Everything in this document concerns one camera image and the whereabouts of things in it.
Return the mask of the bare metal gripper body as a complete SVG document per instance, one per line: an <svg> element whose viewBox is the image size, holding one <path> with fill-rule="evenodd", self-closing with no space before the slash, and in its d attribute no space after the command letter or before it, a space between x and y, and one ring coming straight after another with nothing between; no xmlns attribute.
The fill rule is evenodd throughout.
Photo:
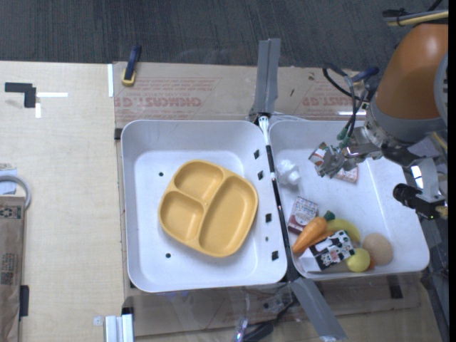
<svg viewBox="0 0 456 342"><path fill-rule="evenodd" d="M383 129L376 125L362 125L351 131L348 142L342 147L343 157L353 164L371 158L382 158L382 145L387 140Z"/></svg>

